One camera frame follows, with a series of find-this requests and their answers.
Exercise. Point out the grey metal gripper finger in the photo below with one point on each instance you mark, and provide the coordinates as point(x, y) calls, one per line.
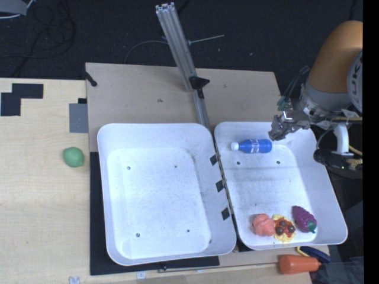
point(286, 129)
point(274, 130)

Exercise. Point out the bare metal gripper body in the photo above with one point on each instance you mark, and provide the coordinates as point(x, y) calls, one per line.
point(299, 117)

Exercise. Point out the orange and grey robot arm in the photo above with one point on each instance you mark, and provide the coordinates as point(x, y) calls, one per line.
point(334, 61)

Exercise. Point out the blue plastic bottle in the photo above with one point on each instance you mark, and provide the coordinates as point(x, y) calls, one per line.
point(254, 146)

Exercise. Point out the white plastic tray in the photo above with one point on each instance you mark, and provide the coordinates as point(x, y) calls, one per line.
point(266, 188)
point(160, 200)

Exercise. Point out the purple grapes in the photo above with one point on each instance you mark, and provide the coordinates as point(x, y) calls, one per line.
point(302, 219)

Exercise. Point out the pink lumpy toy food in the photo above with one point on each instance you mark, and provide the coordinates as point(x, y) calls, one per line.
point(263, 225)

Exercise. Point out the yellow pizza slice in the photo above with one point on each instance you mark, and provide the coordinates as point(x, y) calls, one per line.
point(285, 229)

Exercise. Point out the orange tapered toy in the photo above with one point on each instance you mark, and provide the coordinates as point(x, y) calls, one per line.
point(297, 264)

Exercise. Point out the pale brown flat board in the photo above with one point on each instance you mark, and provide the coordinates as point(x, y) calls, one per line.
point(142, 99)

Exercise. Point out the green lime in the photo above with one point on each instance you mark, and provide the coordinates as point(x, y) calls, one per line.
point(73, 157)

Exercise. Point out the black cylinder on white bracket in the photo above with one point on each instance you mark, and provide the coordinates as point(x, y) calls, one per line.
point(331, 159)

